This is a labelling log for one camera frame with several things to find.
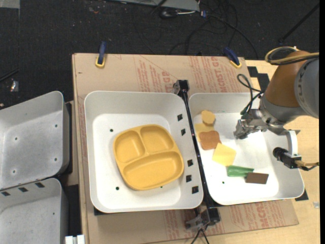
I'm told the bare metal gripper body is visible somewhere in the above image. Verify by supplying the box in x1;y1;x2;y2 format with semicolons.
238;109;287;135

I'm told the white plastic tray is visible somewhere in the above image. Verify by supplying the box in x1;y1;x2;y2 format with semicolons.
84;90;205;214
0;177;70;244
188;92;305;206
0;90;71;191

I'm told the yellow cheese slice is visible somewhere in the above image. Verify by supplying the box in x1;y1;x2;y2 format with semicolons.
194;123;215;135
211;142;237;167

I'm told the brown bread slice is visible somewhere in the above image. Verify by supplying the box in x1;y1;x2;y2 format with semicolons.
198;130;222;151

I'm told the orange round biscuit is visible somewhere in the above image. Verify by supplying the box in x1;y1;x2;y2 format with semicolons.
201;110;216;126

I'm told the green lettuce leaf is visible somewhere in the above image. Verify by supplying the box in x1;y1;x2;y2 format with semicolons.
226;165;255;178

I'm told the brown rectangular slab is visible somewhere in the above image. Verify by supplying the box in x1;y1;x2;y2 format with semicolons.
245;172;270;185

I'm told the thin black rod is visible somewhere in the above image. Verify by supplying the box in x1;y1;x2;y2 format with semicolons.
180;90;217;215

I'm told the yellow divided plate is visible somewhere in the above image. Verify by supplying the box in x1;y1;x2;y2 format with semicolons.
112;124;185;191

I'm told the brown cardboard board red print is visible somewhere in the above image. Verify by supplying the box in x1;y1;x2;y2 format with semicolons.
72;53;300;244

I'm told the black computer mouse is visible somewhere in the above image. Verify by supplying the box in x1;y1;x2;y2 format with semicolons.
159;9;178;19

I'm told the black cylinder on white bracket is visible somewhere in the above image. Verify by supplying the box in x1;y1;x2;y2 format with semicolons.
272;129;303;169

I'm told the black block with thin wires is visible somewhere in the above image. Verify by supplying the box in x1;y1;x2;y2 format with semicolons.
173;79;190;94
184;206;221;230

